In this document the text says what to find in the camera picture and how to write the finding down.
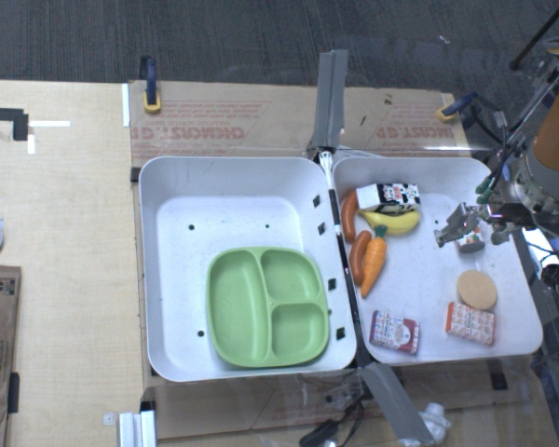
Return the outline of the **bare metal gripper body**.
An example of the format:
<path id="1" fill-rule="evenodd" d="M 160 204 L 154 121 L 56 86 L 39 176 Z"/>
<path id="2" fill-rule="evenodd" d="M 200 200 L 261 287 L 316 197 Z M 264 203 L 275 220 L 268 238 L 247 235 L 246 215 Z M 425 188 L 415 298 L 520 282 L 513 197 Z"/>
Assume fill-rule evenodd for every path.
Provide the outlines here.
<path id="1" fill-rule="evenodd" d="M 493 170 L 477 186 L 477 204 L 494 232 L 520 228 L 559 232 L 559 197 L 543 187 L 528 163 Z"/>

